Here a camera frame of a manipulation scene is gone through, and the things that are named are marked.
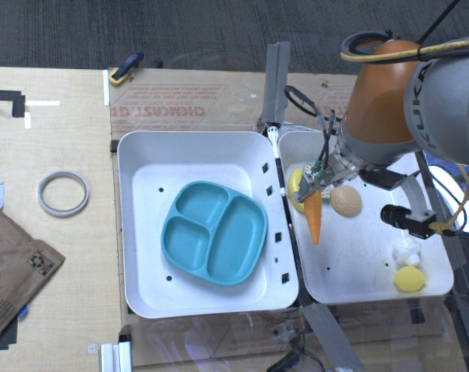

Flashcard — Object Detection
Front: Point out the black cylinder on white bracket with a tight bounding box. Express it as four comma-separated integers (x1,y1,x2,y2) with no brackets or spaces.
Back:
359,167,439,240

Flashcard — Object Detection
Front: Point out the orange carrot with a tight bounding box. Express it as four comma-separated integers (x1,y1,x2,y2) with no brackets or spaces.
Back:
302,189,323,246

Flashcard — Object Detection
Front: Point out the yellow banana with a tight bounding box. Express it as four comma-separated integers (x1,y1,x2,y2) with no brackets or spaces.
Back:
287,167,306,214

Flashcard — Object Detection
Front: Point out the white tape ring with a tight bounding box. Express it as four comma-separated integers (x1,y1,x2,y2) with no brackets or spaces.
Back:
36,170,91,219

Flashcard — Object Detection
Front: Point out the blue divided plate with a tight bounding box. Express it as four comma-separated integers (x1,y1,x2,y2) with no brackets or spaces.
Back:
160,180,269,287

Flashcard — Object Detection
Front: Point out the white plastic tray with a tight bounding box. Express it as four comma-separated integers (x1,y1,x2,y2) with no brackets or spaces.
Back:
116,129,300,320
277,129,456,306

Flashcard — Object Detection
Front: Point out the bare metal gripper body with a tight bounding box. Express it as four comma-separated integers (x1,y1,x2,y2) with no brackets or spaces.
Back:
302,145,361,188

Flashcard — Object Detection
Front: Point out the beige bread roll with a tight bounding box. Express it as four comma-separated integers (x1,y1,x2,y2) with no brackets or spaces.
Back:
329,184,364,219

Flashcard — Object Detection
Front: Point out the white crumpled lump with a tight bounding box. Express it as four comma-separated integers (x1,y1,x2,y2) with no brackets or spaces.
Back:
391,236,422,267

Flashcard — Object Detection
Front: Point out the brown cardboard board red print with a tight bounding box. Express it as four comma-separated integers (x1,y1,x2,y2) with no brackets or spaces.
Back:
108,67,458,367

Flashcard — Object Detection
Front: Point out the yellow lemon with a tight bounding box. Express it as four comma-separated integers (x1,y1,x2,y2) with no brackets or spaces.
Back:
392,265,427,295

